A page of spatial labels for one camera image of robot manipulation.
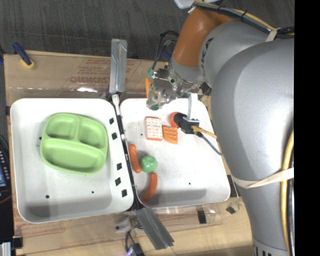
gray carpet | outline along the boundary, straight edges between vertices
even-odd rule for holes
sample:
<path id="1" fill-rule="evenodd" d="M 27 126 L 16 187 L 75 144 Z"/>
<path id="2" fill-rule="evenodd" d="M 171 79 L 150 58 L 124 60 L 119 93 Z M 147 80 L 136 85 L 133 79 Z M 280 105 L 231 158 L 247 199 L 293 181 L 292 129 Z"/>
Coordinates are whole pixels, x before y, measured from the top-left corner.
<path id="1" fill-rule="evenodd" d="M 274 27 L 295 26 L 294 0 L 224 0 Z M 180 32 L 187 9 L 174 0 L 1 0 L 0 44 L 27 50 L 110 56 L 111 40 L 128 43 L 128 58 L 153 60 L 159 35 Z M 5 81 L 0 66 L 0 134 L 7 138 Z"/>

green plate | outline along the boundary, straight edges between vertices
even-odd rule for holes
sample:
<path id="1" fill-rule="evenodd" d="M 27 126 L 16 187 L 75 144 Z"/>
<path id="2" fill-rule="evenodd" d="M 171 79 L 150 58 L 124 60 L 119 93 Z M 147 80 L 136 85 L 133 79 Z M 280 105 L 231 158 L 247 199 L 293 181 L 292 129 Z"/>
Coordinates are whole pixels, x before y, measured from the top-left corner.
<path id="1" fill-rule="evenodd" d="M 98 121 L 72 113 L 57 113 L 47 121 L 41 138 L 43 161 L 56 169 L 93 174 L 102 169 L 108 133 Z"/>

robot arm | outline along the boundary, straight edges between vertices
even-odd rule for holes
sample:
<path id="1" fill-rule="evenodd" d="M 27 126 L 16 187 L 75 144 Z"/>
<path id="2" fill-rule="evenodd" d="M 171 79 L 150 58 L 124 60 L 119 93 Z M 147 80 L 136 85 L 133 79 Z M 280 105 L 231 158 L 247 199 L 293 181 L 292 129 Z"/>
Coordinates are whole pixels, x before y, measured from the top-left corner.
<path id="1" fill-rule="evenodd" d="M 292 167 L 292 147 L 289 157 L 285 152 L 294 129 L 294 29 L 276 29 L 243 11 L 203 1 L 194 5 L 168 67 L 150 77 L 147 106 L 156 110 L 201 94 L 205 84 L 211 88 L 214 131 L 237 181 L 260 181 Z M 284 167 L 286 159 L 291 165 Z M 294 205 L 283 206 L 290 183 L 292 188 L 292 180 L 250 189 L 237 184 L 255 256 L 295 254 Z"/>

toy sausage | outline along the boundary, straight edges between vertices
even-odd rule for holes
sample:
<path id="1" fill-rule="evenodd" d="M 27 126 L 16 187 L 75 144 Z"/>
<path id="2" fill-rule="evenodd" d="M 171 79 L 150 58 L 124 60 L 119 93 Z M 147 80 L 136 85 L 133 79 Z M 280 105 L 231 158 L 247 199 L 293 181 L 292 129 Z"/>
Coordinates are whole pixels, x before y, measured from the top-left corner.
<path id="1" fill-rule="evenodd" d="M 131 161 L 131 165 L 132 165 L 133 170 L 137 174 L 141 173 L 142 168 L 141 168 L 139 160 L 138 160 L 136 145 L 130 144 L 128 146 L 128 150 L 129 150 L 129 157 L 130 157 L 130 161 Z"/>
<path id="2" fill-rule="evenodd" d="M 143 195 L 143 201 L 149 201 L 156 193 L 158 186 L 158 175 L 155 172 L 149 174 L 149 187 L 146 193 Z"/>

green ball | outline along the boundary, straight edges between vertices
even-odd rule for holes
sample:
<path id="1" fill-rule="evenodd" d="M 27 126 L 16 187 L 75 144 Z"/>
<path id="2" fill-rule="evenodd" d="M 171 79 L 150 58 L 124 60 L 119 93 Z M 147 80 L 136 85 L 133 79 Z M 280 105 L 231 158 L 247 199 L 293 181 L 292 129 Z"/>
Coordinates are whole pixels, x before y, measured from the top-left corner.
<path id="1" fill-rule="evenodd" d="M 140 166 L 143 172 L 152 173 L 157 169 L 158 163 L 153 156 L 147 155 L 140 159 Z"/>

